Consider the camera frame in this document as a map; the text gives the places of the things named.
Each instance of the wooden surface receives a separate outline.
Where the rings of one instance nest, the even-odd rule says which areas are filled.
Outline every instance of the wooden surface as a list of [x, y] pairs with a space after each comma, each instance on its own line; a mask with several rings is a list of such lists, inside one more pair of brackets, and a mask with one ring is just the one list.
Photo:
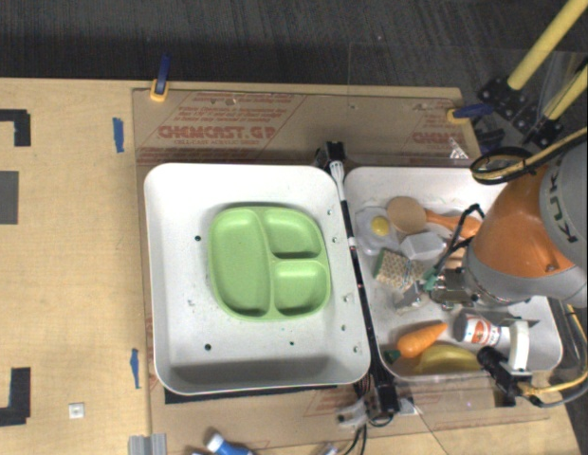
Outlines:
[[[30, 367], [32, 377], [31, 416], [0, 428], [0, 453], [119, 454], [130, 435], [151, 432], [131, 98], [148, 85], [0, 79], [0, 108], [32, 115], [31, 147], [14, 148], [0, 123], [0, 171], [20, 173], [19, 223], [0, 226], [0, 408], [11, 368]], [[124, 122], [123, 154], [112, 118]], [[71, 420], [68, 404], [78, 402], [85, 417]], [[489, 453], [495, 444], [503, 453], [579, 452], [558, 408], [542, 421], [378, 438], [366, 453]]]

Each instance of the green plate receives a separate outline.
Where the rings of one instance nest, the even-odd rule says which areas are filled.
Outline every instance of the green plate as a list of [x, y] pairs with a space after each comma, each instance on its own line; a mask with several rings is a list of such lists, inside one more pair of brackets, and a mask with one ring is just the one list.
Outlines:
[[330, 298], [322, 233], [298, 210], [223, 210], [211, 223], [208, 248], [216, 300], [240, 319], [300, 318]]

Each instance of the carrot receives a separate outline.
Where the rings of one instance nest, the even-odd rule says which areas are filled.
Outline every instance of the carrot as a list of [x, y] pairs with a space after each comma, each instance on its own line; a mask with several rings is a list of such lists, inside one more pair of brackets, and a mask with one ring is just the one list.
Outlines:
[[402, 357], [412, 358], [420, 355], [431, 347], [437, 338], [448, 328], [448, 324], [440, 322], [429, 327], [410, 332], [397, 342], [397, 349]]

